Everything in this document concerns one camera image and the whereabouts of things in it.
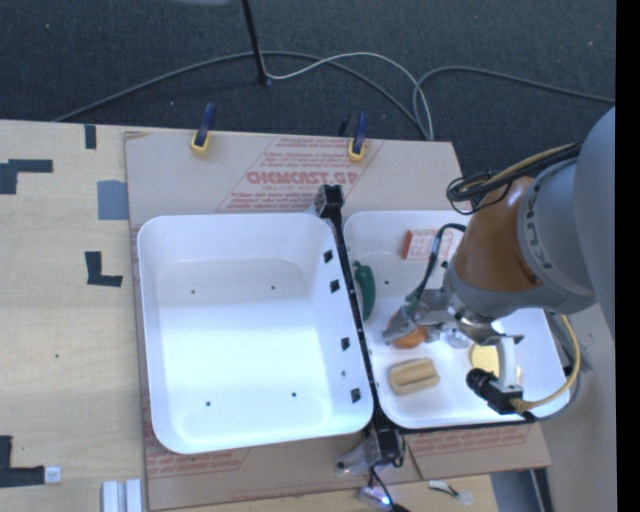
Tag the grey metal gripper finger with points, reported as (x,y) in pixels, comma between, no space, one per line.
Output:
(434,332)
(399,327)

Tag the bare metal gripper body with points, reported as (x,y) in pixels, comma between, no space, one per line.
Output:
(434,307)

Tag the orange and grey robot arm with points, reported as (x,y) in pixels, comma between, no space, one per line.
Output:
(505,250)

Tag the orange round toy food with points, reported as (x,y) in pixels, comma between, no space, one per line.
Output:
(411,341)

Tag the thin black rod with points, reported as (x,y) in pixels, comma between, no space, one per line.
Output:
(360,335)

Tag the green pepper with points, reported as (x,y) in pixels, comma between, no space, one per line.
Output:
(366,292)

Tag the beige bread bun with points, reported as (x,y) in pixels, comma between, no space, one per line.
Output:
(414,376)

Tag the yellow round disc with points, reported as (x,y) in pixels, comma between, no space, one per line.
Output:
(484,357)

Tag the red and white packet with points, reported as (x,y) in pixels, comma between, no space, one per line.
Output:
(422,245)

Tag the white plastic tray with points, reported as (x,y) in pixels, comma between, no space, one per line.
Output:
(440,410)
(240,340)

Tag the brown cardboard board red print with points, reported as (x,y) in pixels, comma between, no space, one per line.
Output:
(200,185)

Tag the black cylinder on white bracket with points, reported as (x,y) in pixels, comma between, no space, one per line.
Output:
(504,395)

